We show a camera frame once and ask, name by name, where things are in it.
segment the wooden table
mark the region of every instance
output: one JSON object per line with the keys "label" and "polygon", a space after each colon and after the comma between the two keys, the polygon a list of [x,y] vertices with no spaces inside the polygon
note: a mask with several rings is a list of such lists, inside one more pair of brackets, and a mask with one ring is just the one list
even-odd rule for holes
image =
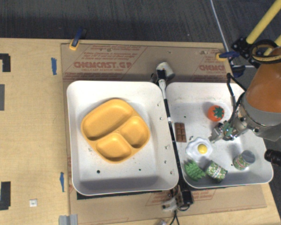
{"label": "wooden table", "polygon": [[[0,224],[56,225],[60,215],[71,214],[60,50],[61,43],[69,42],[0,38],[0,53],[11,56],[11,72],[2,72],[0,60],[0,84],[5,85],[5,106],[0,111],[0,185],[11,182],[11,206],[0,210]],[[84,43],[189,46],[170,42]],[[52,74],[51,58],[57,60],[56,75]],[[262,191],[266,208],[183,216],[179,217],[180,224],[281,224],[269,185],[262,185]],[[30,207],[33,199],[37,199],[37,206]]]}

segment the soda can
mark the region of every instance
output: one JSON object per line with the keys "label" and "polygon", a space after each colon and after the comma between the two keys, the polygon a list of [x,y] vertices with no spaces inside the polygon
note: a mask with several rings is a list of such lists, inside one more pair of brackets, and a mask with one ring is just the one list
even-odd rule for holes
{"label": "soda can", "polygon": [[221,182],[226,177],[227,172],[228,171],[226,169],[222,168],[214,161],[210,161],[209,166],[205,170],[205,173],[209,177],[217,180],[218,182]]}
{"label": "soda can", "polygon": [[250,166],[255,162],[255,155],[249,151],[245,150],[237,157],[233,159],[233,165],[238,170],[244,170],[246,167]]}

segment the black tape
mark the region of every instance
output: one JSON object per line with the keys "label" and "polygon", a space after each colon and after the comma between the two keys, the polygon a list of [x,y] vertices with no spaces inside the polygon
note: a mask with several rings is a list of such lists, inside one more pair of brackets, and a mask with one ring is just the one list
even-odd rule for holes
{"label": "black tape", "polygon": [[0,60],[2,60],[2,72],[10,72],[10,56],[8,53],[0,53]]}
{"label": "black tape", "polygon": [[10,207],[10,182],[1,182],[0,210],[8,210]]}

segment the blue tape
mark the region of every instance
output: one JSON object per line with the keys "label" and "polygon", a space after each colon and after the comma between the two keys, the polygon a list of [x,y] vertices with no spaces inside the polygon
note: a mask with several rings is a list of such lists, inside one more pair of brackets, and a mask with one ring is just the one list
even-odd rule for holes
{"label": "blue tape", "polygon": [[51,67],[52,67],[52,72],[53,75],[56,75],[56,70],[57,70],[57,64],[56,64],[56,59],[55,58],[51,58]]}
{"label": "blue tape", "polygon": [[64,173],[63,172],[60,173],[59,180],[60,180],[62,192],[64,193],[65,192],[65,179],[64,179]]}

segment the toy fried egg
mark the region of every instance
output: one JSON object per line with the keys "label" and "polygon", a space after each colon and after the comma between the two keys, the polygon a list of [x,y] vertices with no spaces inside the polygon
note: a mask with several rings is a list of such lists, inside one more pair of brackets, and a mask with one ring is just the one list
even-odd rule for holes
{"label": "toy fried egg", "polygon": [[190,142],[185,151],[194,161],[199,162],[202,158],[207,158],[212,153],[212,145],[209,140],[197,137]]}

